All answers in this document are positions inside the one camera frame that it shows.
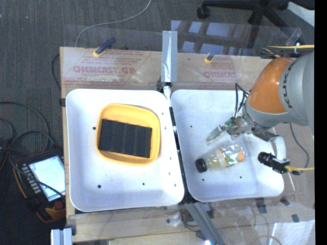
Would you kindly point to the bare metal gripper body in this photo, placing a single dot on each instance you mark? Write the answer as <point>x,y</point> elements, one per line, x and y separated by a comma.
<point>240,127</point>

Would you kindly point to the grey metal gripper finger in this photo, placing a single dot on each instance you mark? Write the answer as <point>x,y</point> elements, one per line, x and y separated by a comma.
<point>220,129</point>
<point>212,138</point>

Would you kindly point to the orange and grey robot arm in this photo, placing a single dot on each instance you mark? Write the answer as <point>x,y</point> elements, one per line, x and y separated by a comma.
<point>286,91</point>

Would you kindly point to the clear plastic bottle, orange label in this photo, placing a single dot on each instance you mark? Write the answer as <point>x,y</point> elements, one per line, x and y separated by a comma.
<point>224,157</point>

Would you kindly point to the white plastic tray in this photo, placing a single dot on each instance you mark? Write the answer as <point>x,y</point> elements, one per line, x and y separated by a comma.
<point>122,187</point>
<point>199,111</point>

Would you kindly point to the black ribbed rectangular block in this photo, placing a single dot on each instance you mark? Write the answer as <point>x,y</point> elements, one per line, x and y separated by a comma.
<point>125,138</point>

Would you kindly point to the yellow bowl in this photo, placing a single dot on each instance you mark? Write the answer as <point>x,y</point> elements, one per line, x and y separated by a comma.
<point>127,110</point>

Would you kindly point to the black office chair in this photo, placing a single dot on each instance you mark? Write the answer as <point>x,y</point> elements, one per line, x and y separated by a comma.
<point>258,5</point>

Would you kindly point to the brown cardboard board, red print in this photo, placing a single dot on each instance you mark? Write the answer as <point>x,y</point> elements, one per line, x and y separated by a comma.
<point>102,69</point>

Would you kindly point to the black cylinder on white bracket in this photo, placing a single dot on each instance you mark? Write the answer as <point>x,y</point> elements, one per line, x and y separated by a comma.
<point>273,161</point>

